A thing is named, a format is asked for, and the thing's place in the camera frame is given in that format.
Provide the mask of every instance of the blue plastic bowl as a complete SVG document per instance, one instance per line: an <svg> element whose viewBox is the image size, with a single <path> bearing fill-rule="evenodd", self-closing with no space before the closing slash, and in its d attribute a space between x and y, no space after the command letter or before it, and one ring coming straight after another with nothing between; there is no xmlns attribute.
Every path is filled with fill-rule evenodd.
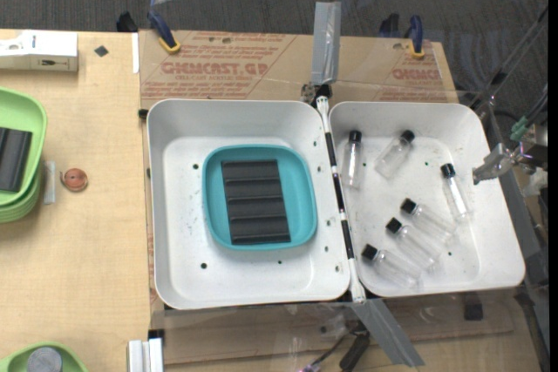
<svg viewBox="0 0 558 372"><path fill-rule="evenodd" d="M221 169L222 161L276 159L289 224L290 242L233 245L228 226L227 202ZM292 149L280 145L232 145L211 152L203 164L203 206L209 231L226 248L245 251L297 247L316 232L316 199L310 172Z"/></svg>

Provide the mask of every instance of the wooden table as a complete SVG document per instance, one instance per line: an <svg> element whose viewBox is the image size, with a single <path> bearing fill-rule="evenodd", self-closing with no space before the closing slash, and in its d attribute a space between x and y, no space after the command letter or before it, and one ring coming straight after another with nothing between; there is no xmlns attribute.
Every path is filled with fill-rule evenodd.
<svg viewBox="0 0 558 372"><path fill-rule="evenodd" d="M1 39L16 34L0 30ZM109 51L103 57L94 52L100 45ZM72 348L91 371L125 371L126 345L146 339L151 318L140 78L133 73L131 35L79 32L78 47L78 73L0 72L1 86L43 104L49 119L44 159L54 160L60 172L81 168L90 180L81 193L57 182L54 204L44 205L41 196L28 216L0 225L0 358L33 342L56 341ZM419 336L423 341L415 345L424 370L536 370L519 305L510 293L495 302L499 310L493 315L500 316L487 324L499 329L491 334L454 328L438 339ZM401 315L411 313L403 309ZM418 335L421 324L410 316L402 322ZM324 363L325 372L338 370L348 342ZM177 341L168 340L173 344L176 349ZM287 355L168 369L294 370L319 355L295 346ZM359 368L408 370L391 365L378 346L367 351Z"/></svg>

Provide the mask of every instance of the gray cylindrical lid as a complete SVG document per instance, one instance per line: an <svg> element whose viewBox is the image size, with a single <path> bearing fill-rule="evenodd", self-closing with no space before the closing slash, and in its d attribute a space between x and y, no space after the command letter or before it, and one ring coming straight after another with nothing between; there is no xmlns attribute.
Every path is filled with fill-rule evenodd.
<svg viewBox="0 0 558 372"><path fill-rule="evenodd" d="M411 199L405 199L405 201L401 204L401 209L408 214L412 214L416 208L417 204Z"/></svg>
<svg viewBox="0 0 558 372"><path fill-rule="evenodd" d="M446 179L455 177L455 169L453 168L453 165L451 163L446 163L445 165L440 167L440 169L442 170L442 174Z"/></svg>
<svg viewBox="0 0 558 372"><path fill-rule="evenodd" d="M54 348L38 348L27 360L27 372L61 372L62 356Z"/></svg>
<svg viewBox="0 0 558 372"><path fill-rule="evenodd" d="M366 259L373 260L376 257L377 253L377 248L373 247L372 245L366 244L366 247L364 247L364 250L362 252L362 256Z"/></svg>
<svg viewBox="0 0 558 372"><path fill-rule="evenodd" d="M363 138L363 134L360 131L350 131L349 132L349 141L351 143L360 143L360 140Z"/></svg>
<svg viewBox="0 0 558 372"><path fill-rule="evenodd" d="M407 142L412 143L412 141L415 139L415 134L412 131L404 131L401 134L401 138L407 140Z"/></svg>
<svg viewBox="0 0 558 372"><path fill-rule="evenodd" d="M397 220L395 217L389 221L389 223L385 226L385 229L392 233L397 233L401 229L403 224Z"/></svg>

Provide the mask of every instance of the white tray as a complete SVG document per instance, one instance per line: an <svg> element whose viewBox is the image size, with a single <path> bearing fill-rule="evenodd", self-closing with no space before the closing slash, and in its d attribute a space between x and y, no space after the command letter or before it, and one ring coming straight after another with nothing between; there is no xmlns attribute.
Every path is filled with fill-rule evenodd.
<svg viewBox="0 0 558 372"><path fill-rule="evenodd" d="M512 287L525 273L500 182L473 185L472 168L489 153L478 117L448 104L342 103L331 109L337 159L348 133L363 133L367 167L358 193L344 190L359 278L380 296ZM373 160L404 129L414 150L393 180ZM147 117L153 197L154 278L160 298L177 309L330 301L344 294L350 273L322 121L296 101L168 99ZM285 145L305 160L316 196L317 230L310 242L274 251L230 250L217 243L204 216L204 159L225 145ZM403 289L375 275L360 253L367 243L397 246L384 226L405 197L449 217L439 167L452 162L474 214L459 230L435 274L420 289Z"/></svg>

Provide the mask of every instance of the vial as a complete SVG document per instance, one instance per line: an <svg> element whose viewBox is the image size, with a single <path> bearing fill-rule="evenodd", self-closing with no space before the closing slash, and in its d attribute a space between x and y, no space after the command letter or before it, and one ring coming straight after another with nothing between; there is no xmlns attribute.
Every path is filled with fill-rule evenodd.
<svg viewBox="0 0 558 372"><path fill-rule="evenodd" d="M395 236L401 252L424 270L432 268L442 254L443 245L416 228L403 226L395 218L389 221L385 229Z"/></svg>
<svg viewBox="0 0 558 372"><path fill-rule="evenodd" d="M372 268L384 279L404 288L417 288L422 271L408 260L402 259L387 250L378 250L366 244L362 256L371 263Z"/></svg>
<svg viewBox="0 0 558 372"><path fill-rule="evenodd" d="M452 210L452 215L457 221L467 220L471 214L465 196L459 188L457 179L455 178L455 169L451 163L441 166L442 175L444 177L444 194L447 203Z"/></svg>
<svg viewBox="0 0 558 372"><path fill-rule="evenodd" d="M415 134L409 130L393 139L378 156L376 170L389 179L406 160L414 139Z"/></svg>
<svg viewBox="0 0 558 372"><path fill-rule="evenodd" d="M448 244L452 240L457 224L454 220L447 220L437 215L426 205L419 205L411 199L405 199L401 210L410 215L416 222L416 228L441 244Z"/></svg>
<svg viewBox="0 0 558 372"><path fill-rule="evenodd" d="M62 356L54 348L33 350L27 360L27 372L61 372Z"/></svg>
<svg viewBox="0 0 558 372"><path fill-rule="evenodd" d="M344 185L358 188L360 185L362 140L363 134L359 131L349 132L349 141L344 148L341 181Z"/></svg>

